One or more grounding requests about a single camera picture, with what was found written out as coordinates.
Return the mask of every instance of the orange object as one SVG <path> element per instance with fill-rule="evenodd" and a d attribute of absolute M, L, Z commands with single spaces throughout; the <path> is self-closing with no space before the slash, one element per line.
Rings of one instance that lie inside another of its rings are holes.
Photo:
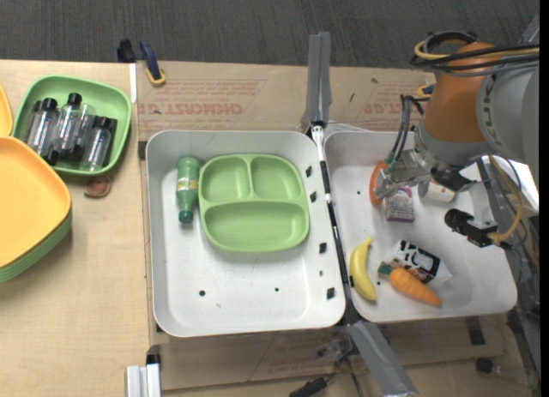
<path fill-rule="evenodd" d="M 63 223 L 64 181 L 27 144 L 0 136 L 0 268 L 40 245 Z"/>
<path fill-rule="evenodd" d="M 432 305 L 442 305 L 441 299 L 424 283 L 415 278 L 405 268 L 394 268 L 390 275 L 391 285 L 412 298 Z"/>
<path fill-rule="evenodd" d="M 6 97 L 2 83 L 0 83 L 0 136 L 9 136 L 13 123 L 8 97 Z"/>
<path fill-rule="evenodd" d="M 376 196 L 376 193 L 374 193 L 374 189 L 376 189 L 376 181 L 377 181 L 377 175 L 379 174 L 380 170 L 385 170 L 389 164 L 385 164 L 385 161 L 379 161 L 379 163 L 376 165 L 376 168 L 374 168 L 374 171 L 372 172 L 370 176 L 370 201 L 372 205 L 381 205 L 381 199 L 378 199 Z"/>
<path fill-rule="evenodd" d="M 467 51 L 492 48 L 482 42 L 462 46 L 455 54 Z M 448 66 L 491 62 L 498 57 L 471 57 L 449 62 Z M 467 69 L 460 72 L 485 71 L 489 68 Z M 484 142 L 485 138 L 477 123 L 476 103 L 483 75 L 457 77 L 440 74 L 435 89 L 425 109 L 423 125 L 425 131 L 440 141 L 446 142 Z"/>

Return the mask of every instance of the wooden table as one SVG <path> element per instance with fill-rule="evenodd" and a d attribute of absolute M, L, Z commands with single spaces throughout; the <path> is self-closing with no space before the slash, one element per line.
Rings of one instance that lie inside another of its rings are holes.
<path fill-rule="evenodd" d="M 26 91 L 42 75 L 102 81 L 128 94 L 131 66 L 121 63 L 0 61 L 0 82 L 15 115 Z M 36 265 L 0 284 L 0 395 L 10 397 L 124 396 L 124 371 L 144 364 L 150 347 L 142 159 L 137 151 L 137 106 L 127 148 L 111 173 L 112 190 L 101 199 L 84 195 L 85 179 L 63 177 L 73 202 L 69 235 Z M 505 359 L 520 368 L 520 355 L 504 316 L 491 317 Z M 417 347 L 402 345 L 413 358 Z M 452 362 L 407 362 L 423 396 L 529 395 L 522 388 L 486 380 L 473 357 Z M 367 370 L 357 369 L 366 395 L 381 395 Z M 305 379 L 186 389 L 166 395 L 288 395 Z M 336 375 L 326 396 L 358 395 L 348 372 Z"/>

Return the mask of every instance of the blue clip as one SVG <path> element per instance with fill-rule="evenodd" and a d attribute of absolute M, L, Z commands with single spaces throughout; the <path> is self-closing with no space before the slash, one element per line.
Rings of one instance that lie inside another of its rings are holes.
<path fill-rule="evenodd" d="M 155 86 L 164 84 L 166 82 L 166 77 L 164 76 L 164 71 L 158 66 L 158 62 L 156 61 L 156 56 L 154 55 L 151 45 L 146 40 L 142 40 L 139 42 L 139 48 L 141 49 L 143 58 L 147 62 L 145 72 L 147 73 L 148 79 Z"/>

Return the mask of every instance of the black bottle cap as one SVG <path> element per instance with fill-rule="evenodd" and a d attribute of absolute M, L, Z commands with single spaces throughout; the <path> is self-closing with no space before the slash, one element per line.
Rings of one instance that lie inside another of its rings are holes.
<path fill-rule="evenodd" d="M 55 111 L 57 108 L 57 101 L 55 99 L 44 99 L 42 101 L 41 109 L 43 111 Z"/>
<path fill-rule="evenodd" d="M 478 358 L 476 361 L 477 371 L 490 374 L 494 368 L 494 363 L 487 358 Z"/>
<path fill-rule="evenodd" d="M 57 150 L 50 150 L 44 159 L 49 165 L 55 165 L 59 160 L 59 152 Z"/>
<path fill-rule="evenodd" d="M 81 157 L 84 153 L 84 147 L 82 146 L 82 140 L 81 138 L 76 141 L 76 144 L 74 147 L 72 147 L 72 154 L 74 154 L 76 157 Z"/>
<path fill-rule="evenodd" d="M 107 117 L 101 117 L 100 120 L 97 122 L 97 127 L 101 127 L 102 129 L 111 129 L 111 123 L 112 120 Z"/>
<path fill-rule="evenodd" d="M 69 94 L 67 103 L 70 105 L 79 105 L 82 102 L 82 96 L 79 93 L 73 92 Z"/>

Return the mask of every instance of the green divided plate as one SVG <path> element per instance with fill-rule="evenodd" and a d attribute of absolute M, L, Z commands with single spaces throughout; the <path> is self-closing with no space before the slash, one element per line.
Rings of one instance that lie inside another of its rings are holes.
<path fill-rule="evenodd" d="M 202 227 L 222 250 L 287 250 L 309 232 L 301 176 L 281 156 L 218 156 L 201 169 L 198 189 Z"/>
<path fill-rule="evenodd" d="M 96 115 L 117 120 L 114 136 L 111 140 L 111 154 L 108 164 L 96 171 L 81 170 L 76 162 L 58 161 L 52 168 L 56 171 L 80 176 L 95 176 L 104 174 L 115 166 L 120 158 L 131 122 L 131 103 L 125 93 L 115 87 L 69 75 L 47 75 L 35 81 L 21 102 L 12 136 L 21 139 L 27 126 L 28 116 L 33 104 L 38 100 L 53 98 L 59 107 L 63 106 L 70 93 L 79 93 L 82 103 L 91 105 Z"/>

